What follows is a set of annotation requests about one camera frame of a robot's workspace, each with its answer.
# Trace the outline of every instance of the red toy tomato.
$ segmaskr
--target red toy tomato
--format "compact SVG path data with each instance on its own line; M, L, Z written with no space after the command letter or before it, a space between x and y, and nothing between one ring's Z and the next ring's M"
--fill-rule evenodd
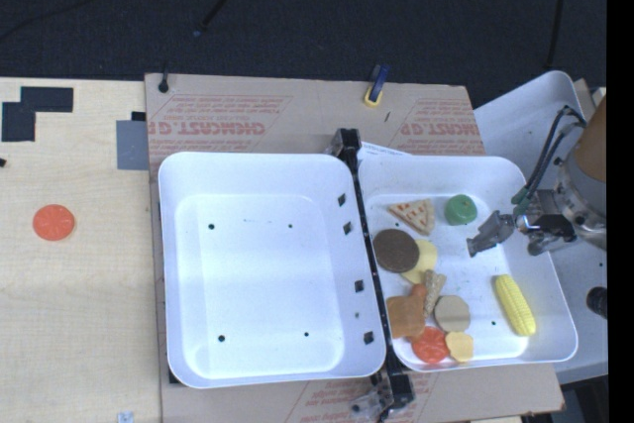
M449 355L445 342L445 333L433 326L426 326L425 331L412 342L414 354L426 364L436 364Z

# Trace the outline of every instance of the cardboard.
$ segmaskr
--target cardboard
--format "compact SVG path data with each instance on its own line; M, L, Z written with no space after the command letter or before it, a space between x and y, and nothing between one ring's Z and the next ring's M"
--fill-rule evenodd
M385 83L380 104L363 98L366 82L172 74L146 76L156 272L160 393L165 423L361 423L351 401L371 388L366 378L193 389L170 382L157 171L180 151L323 153L337 129L359 129L362 141L416 155L484 155L464 87ZM416 399L395 423L474 420L562 410L551 365L411 373Z

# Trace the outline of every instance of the yellow object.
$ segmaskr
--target yellow object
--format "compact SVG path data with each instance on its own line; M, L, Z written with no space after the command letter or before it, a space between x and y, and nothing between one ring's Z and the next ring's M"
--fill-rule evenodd
M366 96L364 97L364 102L366 103L366 106L375 108L376 106L378 106L378 103L380 102L380 98L383 96L383 91L381 90L380 92L378 92L378 95L376 96L376 101L372 102L370 101L370 93L372 92L372 89L373 89L373 85L368 87L368 91L366 92Z
M407 280L413 284L423 283L423 275L428 269L436 267L438 260L438 249L431 242L423 239L416 240L418 246L418 263L410 271L402 273Z
M465 332L449 332L445 343L452 358L459 363L468 362L474 357L474 337Z
M535 317L513 277L509 274L498 276L495 292L515 333L524 337L533 335L537 331Z

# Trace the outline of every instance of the wooden surface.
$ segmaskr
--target wooden surface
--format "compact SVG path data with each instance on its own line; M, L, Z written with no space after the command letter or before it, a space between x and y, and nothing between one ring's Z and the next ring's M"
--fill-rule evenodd
M0 142L0 421L160 421L148 173L116 157L144 85L3 78L0 101L22 85L73 86L74 108L37 113L34 142ZM76 220L59 242L32 229L50 203Z

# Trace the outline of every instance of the black fabric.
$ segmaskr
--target black fabric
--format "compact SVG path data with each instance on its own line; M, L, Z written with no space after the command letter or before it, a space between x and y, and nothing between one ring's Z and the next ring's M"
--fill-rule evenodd
M0 0L0 75L147 72L467 87L474 107L549 70L557 0ZM565 0L554 69L606 85L607 0Z

